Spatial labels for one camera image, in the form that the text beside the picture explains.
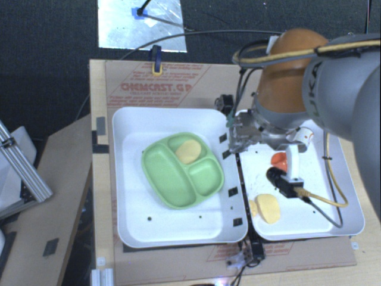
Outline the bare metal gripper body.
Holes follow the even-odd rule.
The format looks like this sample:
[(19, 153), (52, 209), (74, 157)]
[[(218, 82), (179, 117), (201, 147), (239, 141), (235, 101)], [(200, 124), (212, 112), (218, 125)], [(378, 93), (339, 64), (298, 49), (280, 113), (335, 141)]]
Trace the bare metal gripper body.
[(248, 110), (240, 112), (229, 129), (229, 151), (233, 154), (246, 151), (251, 145), (266, 144), (272, 150), (284, 151), (296, 145), (300, 153), (307, 144), (297, 139), (305, 113), (274, 113)]

